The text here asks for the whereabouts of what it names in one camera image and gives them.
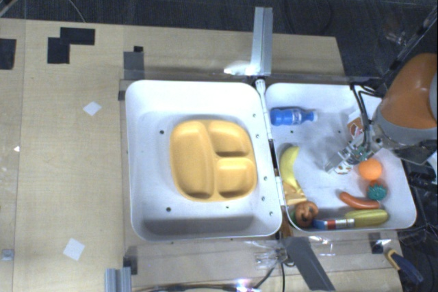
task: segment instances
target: table top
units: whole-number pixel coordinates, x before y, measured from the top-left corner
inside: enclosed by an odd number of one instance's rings
[[[59,38],[61,27],[95,29],[95,43],[71,44],[68,65],[48,64],[48,38]],[[13,261],[0,261],[0,290],[103,291],[105,269],[120,269],[126,250],[123,53],[143,47],[146,71],[220,72],[249,59],[252,34],[1,19],[0,38],[16,40],[14,69],[0,70],[0,248],[15,252]],[[272,56],[274,72],[344,76],[334,38],[274,34]],[[90,103],[101,107],[94,115],[83,110]],[[381,235],[400,252],[395,232]],[[83,247],[69,257],[71,239]],[[401,291],[396,270],[371,254],[366,234],[333,233],[312,247],[338,291]],[[133,283],[258,279],[266,273],[254,263],[258,251],[238,240],[144,245],[138,254],[151,263]],[[279,290],[280,275],[275,269],[263,288]],[[288,291],[307,291],[296,267],[286,275]]]

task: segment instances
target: wooden table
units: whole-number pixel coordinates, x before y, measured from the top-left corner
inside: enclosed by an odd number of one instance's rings
[[[47,64],[48,37],[59,38],[60,27],[93,28],[95,44],[71,45],[69,65]],[[15,250],[13,261],[0,262],[0,291],[103,291],[105,269],[120,268],[125,253],[117,99],[123,52],[144,47],[146,69],[217,71],[249,59],[252,34],[1,19],[0,38],[17,40],[14,69],[0,70],[0,131],[8,130],[8,136],[0,135],[0,165],[7,168],[0,169],[0,248]],[[274,35],[273,68],[344,75],[334,38]],[[90,116],[83,107],[93,101],[102,108]],[[400,251],[396,234],[385,235]],[[78,261],[63,254],[71,238],[85,245]],[[320,254],[338,291],[401,291],[382,255],[365,246],[357,250],[366,236],[339,242],[337,256],[324,253],[325,246]],[[154,246],[149,252],[163,276],[182,265],[208,271],[175,248]],[[164,265],[169,261],[171,267]],[[220,261],[213,263],[221,269]],[[255,270],[249,277],[264,274]],[[307,290],[296,268],[286,274],[287,291]],[[281,290],[279,270],[273,275],[264,291]]]

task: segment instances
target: yellow plate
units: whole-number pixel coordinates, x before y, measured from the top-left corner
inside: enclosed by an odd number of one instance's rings
[[[257,184],[248,133],[224,120],[178,124],[170,136],[170,167],[179,192],[194,201],[235,200]]]

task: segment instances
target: white diamond sticker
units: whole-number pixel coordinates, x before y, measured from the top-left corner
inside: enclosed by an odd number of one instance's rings
[[[81,254],[83,249],[85,248],[85,245],[80,243],[79,241],[76,241],[75,239],[70,239],[70,241],[67,243],[67,246],[64,250],[64,254],[74,259],[75,261],[78,261],[79,258],[81,258]]]
[[[98,103],[95,103],[94,101],[92,101],[91,103],[89,103],[88,105],[86,105],[83,110],[89,114],[90,116],[94,116],[98,110],[100,110],[102,108],[102,106],[100,106]]]

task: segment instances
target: banana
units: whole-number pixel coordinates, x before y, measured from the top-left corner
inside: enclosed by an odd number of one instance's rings
[[[280,158],[280,175],[283,181],[293,187],[297,193],[302,193],[301,186],[296,181],[294,174],[294,163],[299,150],[298,146],[291,146],[283,152]]]
[[[361,209],[345,214],[345,218],[355,220],[356,227],[380,225],[386,222],[388,217],[384,209]]]

